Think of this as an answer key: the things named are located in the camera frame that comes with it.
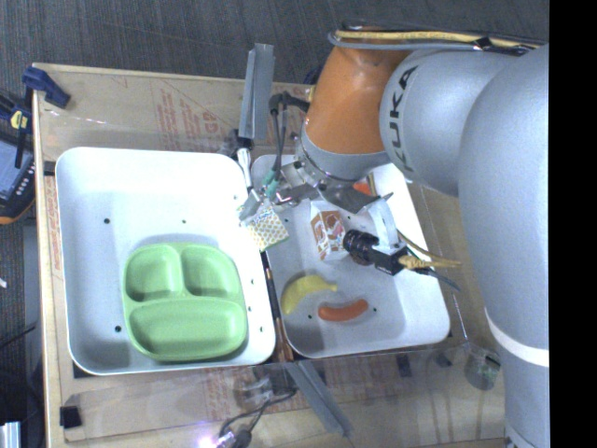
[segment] carrot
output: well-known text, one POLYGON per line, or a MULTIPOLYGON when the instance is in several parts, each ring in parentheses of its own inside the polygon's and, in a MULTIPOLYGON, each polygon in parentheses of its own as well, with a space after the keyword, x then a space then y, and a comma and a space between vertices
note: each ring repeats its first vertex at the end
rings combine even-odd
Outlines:
POLYGON ((343 307, 330 307, 329 305, 322 305, 317 310, 317 314, 323 320, 329 322, 345 322, 346 320, 352 320, 363 314, 369 304, 365 299, 359 299, 349 305, 343 307))

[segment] gray carpet floor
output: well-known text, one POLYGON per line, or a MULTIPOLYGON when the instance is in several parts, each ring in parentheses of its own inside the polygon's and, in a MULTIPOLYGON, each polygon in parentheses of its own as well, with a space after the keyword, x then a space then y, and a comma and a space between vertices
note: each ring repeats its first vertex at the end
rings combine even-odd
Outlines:
MULTIPOLYGON (((33 62, 242 78, 256 42, 274 45, 277 81, 302 82, 352 18, 549 40, 549 0, 0 0, 0 87, 22 94, 33 62)), ((24 329, 22 224, 0 226, 0 340, 24 329)), ((0 348, 0 371, 24 367, 22 340, 0 348)), ((9 396, 25 418, 24 392, 9 396)))

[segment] yellow banana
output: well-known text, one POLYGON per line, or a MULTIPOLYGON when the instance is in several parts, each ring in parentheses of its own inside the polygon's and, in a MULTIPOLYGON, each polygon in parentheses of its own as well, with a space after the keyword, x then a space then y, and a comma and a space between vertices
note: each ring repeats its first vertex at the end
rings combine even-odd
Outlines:
POLYGON ((284 315, 292 314, 305 296, 326 289, 335 292, 338 289, 338 285, 329 284, 319 275, 305 275, 300 277, 284 289, 280 300, 282 312, 284 315))

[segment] green plate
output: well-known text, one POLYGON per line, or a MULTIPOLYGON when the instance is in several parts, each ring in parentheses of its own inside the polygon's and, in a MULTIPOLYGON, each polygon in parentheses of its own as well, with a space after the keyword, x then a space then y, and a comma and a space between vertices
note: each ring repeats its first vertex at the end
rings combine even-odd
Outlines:
POLYGON ((223 357, 246 338, 236 265, 211 245, 137 249, 126 263, 122 299, 133 346, 156 360, 223 357))

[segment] multimeter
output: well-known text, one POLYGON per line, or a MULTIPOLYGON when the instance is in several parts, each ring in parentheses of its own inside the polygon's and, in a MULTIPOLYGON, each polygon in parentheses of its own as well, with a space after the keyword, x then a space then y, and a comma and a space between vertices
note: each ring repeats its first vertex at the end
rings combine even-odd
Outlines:
POLYGON ((0 132, 0 224, 10 224, 21 217, 35 199, 35 160, 33 151, 22 152, 21 167, 15 165, 19 143, 0 132))

